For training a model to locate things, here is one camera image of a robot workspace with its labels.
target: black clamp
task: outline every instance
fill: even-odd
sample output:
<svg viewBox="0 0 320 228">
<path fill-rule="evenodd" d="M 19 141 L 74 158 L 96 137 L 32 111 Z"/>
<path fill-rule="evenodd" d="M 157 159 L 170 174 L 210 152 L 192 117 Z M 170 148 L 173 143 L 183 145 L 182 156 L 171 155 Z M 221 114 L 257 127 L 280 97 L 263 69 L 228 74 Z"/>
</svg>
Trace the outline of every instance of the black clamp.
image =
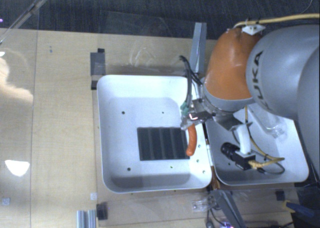
<svg viewBox="0 0 320 228">
<path fill-rule="evenodd" d="M 96 217 L 99 221 L 108 219 L 108 206 L 106 202 L 96 205 Z"/>
<path fill-rule="evenodd" d="M 98 80 L 106 75 L 106 55 L 103 48 L 90 53 L 91 90 L 97 90 Z"/>
</svg>

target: black cable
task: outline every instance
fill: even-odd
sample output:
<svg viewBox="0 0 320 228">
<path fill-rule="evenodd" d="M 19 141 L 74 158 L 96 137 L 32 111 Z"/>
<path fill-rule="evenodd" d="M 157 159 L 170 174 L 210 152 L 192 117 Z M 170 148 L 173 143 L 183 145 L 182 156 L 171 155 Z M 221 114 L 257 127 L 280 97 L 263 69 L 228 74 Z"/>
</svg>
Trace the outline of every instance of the black cable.
<svg viewBox="0 0 320 228">
<path fill-rule="evenodd" d="M 294 222 L 288 222 L 288 223 L 286 223 L 285 225 L 281 226 L 280 228 L 286 228 L 286 227 L 288 227 L 289 225 L 293 225 L 293 224 L 294 224 Z"/>
<path fill-rule="evenodd" d="M 192 100 L 192 94 L 191 94 L 191 89 L 192 89 L 192 75 L 191 75 L 191 69 L 190 69 L 190 64 L 188 60 L 180 55 L 179 56 L 180 60 L 184 62 L 184 67 L 186 71 L 186 78 L 187 78 L 187 92 L 186 92 L 186 98 L 185 98 L 185 103 L 186 106 L 189 108 Z"/>
<path fill-rule="evenodd" d="M 219 211 L 219 210 L 222 209 L 221 207 L 219 207 L 219 205 L 213 206 L 212 208 L 213 208 L 214 210 L 217 210 L 217 211 Z"/>
<path fill-rule="evenodd" d="M 210 220 L 209 220 L 209 211 L 210 211 L 210 210 L 208 210 L 208 211 L 206 212 L 206 221 L 207 221 L 207 222 L 210 221 Z"/>
<path fill-rule="evenodd" d="M 219 220 L 215 217 L 214 212 L 212 211 L 212 208 L 210 208 L 210 212 L 211 212 L 212 217 L 213 217 L 214 220 L 216 220 L 220 225 L 225 226 L 225 223 L 219 221 Z"/>
<path fill-rule="evenodd" d="M 191 69 L 190 67 L 190 63 L 188 61 L 188 59 L 186 59 L 183 55 L 179 56 L 180 60 L 182 60 L 184 62 L 185 65 L 187 65 L 186 69 L 189 69 L 189 71 L 191 72 L 191 77 L 193 78 L 193 80 L 200 86 L 202 85 L 202 82 L 200 81 L 200 79 L 197 77 L 197 75 L 194 73 L 194 71 Z"/>
</svg>

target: glass panel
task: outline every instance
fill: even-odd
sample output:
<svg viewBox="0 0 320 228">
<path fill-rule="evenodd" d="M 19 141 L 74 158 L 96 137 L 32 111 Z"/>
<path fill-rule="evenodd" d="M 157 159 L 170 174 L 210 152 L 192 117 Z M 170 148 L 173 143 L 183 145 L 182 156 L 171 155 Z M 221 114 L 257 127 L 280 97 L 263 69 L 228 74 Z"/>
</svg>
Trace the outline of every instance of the glass panel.
<svg viewBox="0 0 320 228">
<path fill-rule="evenodd" d="M 17 3 L 15 17 L 7 17 L 3 12 L 1 26 L 14 23 L 28 5 Z M 31 226 L 31 151 L 39 12 L 24 14 L 10 31 L 0 28 L 3 40 L 0 44 L 0 227 L 8 228 Z"/>
<path fill-rule="evenodd" d="M 183 55 L 187 58 L 190 56 L 194 22 L 117 12 L 106 12 L 100 15 L 104 17 L 105 23 L 99 25 L 101 34 L 98 35 L 97 48 L 105 51 L 105 74 L 184 75 L 184 64 L 179 60 L 179 56 Z M 111 226 L 205 217 L 206 213 L 193 212 L 192 209 L 192 201 L 201 199 L 205 189 L 124 194 L 107 189 L 102 178 L 101 159 L 104 156 L 101 156 L 100 131 L 97 129 L 99 111 L 96 91 L 92 92 L 92 97 L 97 201 L 101 204 L 101 208 L 106 204 L 108 212 L 108 219 L 99 220 L 99 225 Z"/>
<path fill-rule="evenodd" d="M 290 212 L 284 213 L 289 211 L 286 202 L 299 204 L 297 190 L 294 187 L 220 189 L 204 197 L 202 201 L 207 208 L 202 207 L 204 211 L 209 211 L 210 220 L 216 219 L 226 227 L 282 227 L 291 221 Z M 284 213 L 282 219 L 275 217 L 279 213 Z M 250 220 L 251 214 L 256 214 L 254 220 Z"/>
</svg>

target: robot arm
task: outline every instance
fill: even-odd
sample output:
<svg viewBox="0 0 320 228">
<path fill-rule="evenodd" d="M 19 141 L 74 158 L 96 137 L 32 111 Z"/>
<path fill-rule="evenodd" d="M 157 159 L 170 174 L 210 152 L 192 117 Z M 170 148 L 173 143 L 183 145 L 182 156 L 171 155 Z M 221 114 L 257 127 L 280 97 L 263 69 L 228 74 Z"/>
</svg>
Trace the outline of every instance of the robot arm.
<svg viewBox="0 0 320 228">
<path fill-rule="evenodd" d="M 319 175 L 319 25 L 298 25 L 249 35 L 226 31 L 212 52 L 201 105 L 218 123 L 256 102 L 267 112 L 298 121 Z"/>
</svg>

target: table surface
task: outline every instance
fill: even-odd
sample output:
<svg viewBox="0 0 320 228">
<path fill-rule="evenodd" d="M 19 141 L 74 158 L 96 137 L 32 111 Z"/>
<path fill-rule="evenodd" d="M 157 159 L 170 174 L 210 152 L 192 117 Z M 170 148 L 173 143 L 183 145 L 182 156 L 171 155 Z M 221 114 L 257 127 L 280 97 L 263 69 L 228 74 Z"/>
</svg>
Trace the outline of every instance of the table surface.
<svg viewBox="0 0 320 228">
<path fill-rule="evenodd" d="M 156 58 L 165 64 L 177 53 L 188 57 L 192 40 L 38 32 L 31 155 L 32 228 L 73 228 L 78 210 L 96 208 L 97 200 L 91 200 L 98 185 L 90 53 L 103 48 L 110 64 L 121 67 L 137 56 L 133 46 L 140 49 L 150 44 Z M 214 44 L 214 40 L 207 41 L 206 60 Z M 255 213 L 252 210 L 252 214 L 243 218 L 251 227 L 265 226 L 261 220 L 279 224 L 292 220 L 286 211 Z M 12 222 L 7 227 L 18 226 Z M 114 227 L 204 228 L 205 218 Z"/>
</svg>

